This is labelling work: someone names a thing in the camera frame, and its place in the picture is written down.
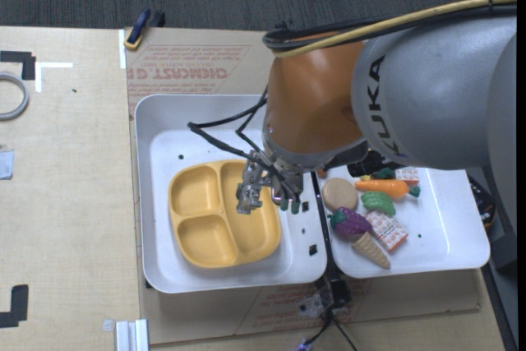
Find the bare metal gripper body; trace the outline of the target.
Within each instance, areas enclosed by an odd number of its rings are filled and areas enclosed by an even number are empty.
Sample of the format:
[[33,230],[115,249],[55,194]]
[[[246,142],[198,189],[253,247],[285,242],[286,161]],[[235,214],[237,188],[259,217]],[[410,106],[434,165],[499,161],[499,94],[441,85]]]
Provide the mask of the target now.
[[250,153],[242,171],[242,183],[251,188],[253,183],[270,189],[274,203],[299,202],[303,190],[302,173],[286,164],[281,158],[265,153]]

